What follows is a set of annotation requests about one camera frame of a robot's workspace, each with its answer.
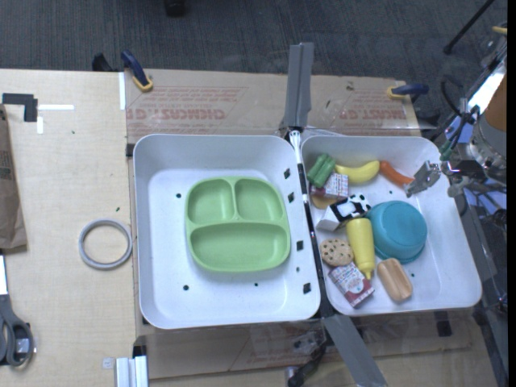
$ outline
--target toy mustard bottle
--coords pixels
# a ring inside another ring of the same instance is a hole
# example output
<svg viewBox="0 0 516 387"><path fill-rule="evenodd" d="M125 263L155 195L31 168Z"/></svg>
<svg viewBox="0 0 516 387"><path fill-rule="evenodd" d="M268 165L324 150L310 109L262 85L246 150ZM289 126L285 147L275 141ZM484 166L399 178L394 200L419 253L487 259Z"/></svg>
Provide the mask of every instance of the toy mustard bottle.
<svg viewBox="0 0 516 387"><path fill-rule="evenodd" d="M375 268L372 225L367 218L355 218L346 224L347 240L355 256L356 267L370 280Z"/></svg>

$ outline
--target blue clamp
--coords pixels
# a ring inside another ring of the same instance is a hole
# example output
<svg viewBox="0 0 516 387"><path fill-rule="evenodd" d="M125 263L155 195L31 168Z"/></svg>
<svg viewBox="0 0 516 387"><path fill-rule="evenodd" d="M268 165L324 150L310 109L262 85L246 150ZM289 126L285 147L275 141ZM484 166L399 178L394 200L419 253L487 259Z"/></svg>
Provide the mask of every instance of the blue clamp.
<svg viewBox="0 0 516 387"><path fill-rule="evenodd" d="M427 94L430 87L423 83L411 83L403 86L390 86L387 89L387 96L391 99L403 99L407 94L410 95L412 103L414 103L420 94Z"/></svg>
<svg viewBox="0 0 516 387"><path fill-rule="evenodd" d="M133 72L132 80L136 85L139 87L139 89L142 92L148 92L150 89L152 89L153 83L152 80L148 78L148 76L145 74L143 68L137 61L137 59L133 56L131 52L128 50L124 50L122 52L122 60L123 65L126 68L129 68Z"/></svg>

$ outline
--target blue bowl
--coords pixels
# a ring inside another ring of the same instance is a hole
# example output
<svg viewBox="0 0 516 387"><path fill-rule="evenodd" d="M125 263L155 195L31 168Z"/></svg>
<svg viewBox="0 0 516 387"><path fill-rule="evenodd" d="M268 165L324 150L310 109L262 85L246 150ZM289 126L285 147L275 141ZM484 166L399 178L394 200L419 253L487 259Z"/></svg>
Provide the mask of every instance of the blue bowl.
<svg viewBox="0 0 516 387"><path fill-rule="evenodd" d="M427 241L427 223L421 213L403 201L375 205L365 215L372 224L375 253L407 264L421 255Z"/></svg>

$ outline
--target wooden table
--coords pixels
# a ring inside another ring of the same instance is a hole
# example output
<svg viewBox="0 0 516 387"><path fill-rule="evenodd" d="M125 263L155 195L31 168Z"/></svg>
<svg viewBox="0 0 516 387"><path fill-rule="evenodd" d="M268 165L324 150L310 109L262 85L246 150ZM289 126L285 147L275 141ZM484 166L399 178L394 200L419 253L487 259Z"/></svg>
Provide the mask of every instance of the wooden table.
<svg viewBox="0 0 516 387"><path fill-rule="evenodd" d="M203 74L185 73L189 78ZM40 105L73 105L73 110L40 110L43 133L38 133L36 123L23 121L23 106L6 105L28 245L7 252L5 259L13 308L31 324L37 353L21 371L1 367L0 385L114 385L114 359L131 357L136 337L132 262L110 271L90 268L79 256L77 239L96 218L131 224L119 74L13 69L1 74L0 92L34 94ZM123 237L106 227L89 234L86 244L101 260L113 260L124 249ZM460 320L468 334L466 347L417 355L378 350L386 380L391 385L496 385L478 326L468 314ZM277 368L151 385L285 385L284 373ZM313 380L354 385L342 363L322 365Z"/></svg>

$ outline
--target banana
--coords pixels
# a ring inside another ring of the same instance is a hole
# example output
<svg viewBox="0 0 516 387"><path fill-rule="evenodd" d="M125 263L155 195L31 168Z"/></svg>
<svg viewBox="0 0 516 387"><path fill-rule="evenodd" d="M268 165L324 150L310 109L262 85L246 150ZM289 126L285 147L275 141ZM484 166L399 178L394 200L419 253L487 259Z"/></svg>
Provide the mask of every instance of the banana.
<svg viewBox="0 0 516 387"><path fill-rule="evenodd" d="M372 160L359 168L349 168L340 164L335 165L335 171L347 175L347 182L350 184L363 184L373 179L380 170L380 161Z"/></svg>

